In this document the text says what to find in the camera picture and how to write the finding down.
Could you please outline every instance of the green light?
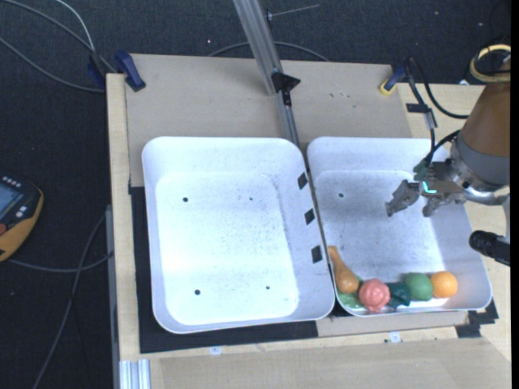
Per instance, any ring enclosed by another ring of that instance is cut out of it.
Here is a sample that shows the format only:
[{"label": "green light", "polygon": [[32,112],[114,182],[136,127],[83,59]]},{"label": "green light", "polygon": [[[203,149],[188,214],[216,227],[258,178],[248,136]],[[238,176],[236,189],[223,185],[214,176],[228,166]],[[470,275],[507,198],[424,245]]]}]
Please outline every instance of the green light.
[{"label": "green light", "polygon": [[422,182],[423,183],[423,189],[425,190],[426,193],[438,193],[438,190],[429,190],[429,187],[427,187],[427,183]]}]

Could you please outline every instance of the toy orange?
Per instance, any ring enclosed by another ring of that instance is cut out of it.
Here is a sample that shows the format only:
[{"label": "toy orange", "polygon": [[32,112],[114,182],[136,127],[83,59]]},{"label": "toy orange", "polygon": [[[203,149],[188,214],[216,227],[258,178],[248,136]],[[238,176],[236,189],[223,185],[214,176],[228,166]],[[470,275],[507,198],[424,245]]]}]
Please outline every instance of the toy orange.
[{"label": "toy orange", "polygon": [[450,271],[439,271],[431,276],[432,295],[437,298],[452,297],[457,293],[457,278]]}]

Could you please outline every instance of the wooden table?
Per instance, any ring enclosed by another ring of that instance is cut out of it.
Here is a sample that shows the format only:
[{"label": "wooden table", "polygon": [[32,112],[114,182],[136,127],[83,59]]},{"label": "wooden table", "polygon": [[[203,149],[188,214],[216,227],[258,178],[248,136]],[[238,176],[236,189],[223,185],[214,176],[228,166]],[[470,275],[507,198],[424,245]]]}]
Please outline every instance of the wooden table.
[{"label": "wooden table", "polygon": [[[478,338],[458,338],[456,326],[468,324],[470,318],[465,311],[454,311],[404,318],[324,318],[317,321],[319,337],[309,340],[142,354],[128,189],[143,185],[142,146],[158,135],[283,134],[276,101],[264,94],[254,60],[132,56],[147,83],[143,91],[133,92],[123,75],[107,77],[116,385],[153,389],[301,389],[347,384],[511,387],[510,271],[491,259],[484,263],[500,318],[482,326]],[[405,113],[405,103],[415,102],[405,84],[398,84],[391,96],[378,93],[378,85],[391,75],[389,66],[288,61],[283,68],[302,80],[292,92],[292,101],[303,151],[320,135],[428,138],[423,118]],[[482,89],[433,86],[438,101],[455,113],[469,113]],[[461,127],[441,113],[436,117],[437,139]],[[502,209],[473,203],[466,208],[474,230],[504,233]]]}]

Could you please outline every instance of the yellow cable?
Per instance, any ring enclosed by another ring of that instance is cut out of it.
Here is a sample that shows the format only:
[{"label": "yellow cable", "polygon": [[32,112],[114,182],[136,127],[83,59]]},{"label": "yellow cable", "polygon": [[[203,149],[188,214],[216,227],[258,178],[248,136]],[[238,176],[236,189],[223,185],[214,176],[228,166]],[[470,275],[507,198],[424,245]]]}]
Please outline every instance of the yellow cable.
[{"label": "yellow cable", "polygon": [[496,50],[504,50],[506,52],[510,52],[512,54],[512,48],[509,45],[491,45],[483,48],[479,51],[479,53],[472,58],[470,61],[470,73],[476,79],[479,79],[482,82],[486,83],[494,83],[494,82],[510,82],[511,73],[508,72],[506,75],[485,75],[479,72],[476,69],[476,62],[479,61],[483,56],[488,55],[490,52],[494,52]]}]

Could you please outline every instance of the white tray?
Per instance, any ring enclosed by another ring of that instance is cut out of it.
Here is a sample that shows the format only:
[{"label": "white tray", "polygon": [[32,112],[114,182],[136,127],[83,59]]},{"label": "white tray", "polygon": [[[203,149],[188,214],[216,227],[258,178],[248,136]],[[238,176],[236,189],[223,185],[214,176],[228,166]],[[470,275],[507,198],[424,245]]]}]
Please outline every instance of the white tray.
[{"label": "white tray", "polygon": [[[491,300],[491,284],[481,255],[469,246],[472,233],[465,208],[454,203],[422,215],[426,200],[387,216],[385,202],[428,153],[428,139],[322,137],[308,146],[307,159],[328,246],[335,245],[361,279],[402,281],[409,272],[448,270],[458,279],[450,298],[412,301],[380,313],[352,308],[351,314],[386,315],[443,310],[479,310]],[[439,149],[435,160],[448,153]]]},{"label": "white tray", "polygon": [[329,314],[332,278],[302,153],[292,143],[159,137],[142,159],[152,306],[164,329]]}]

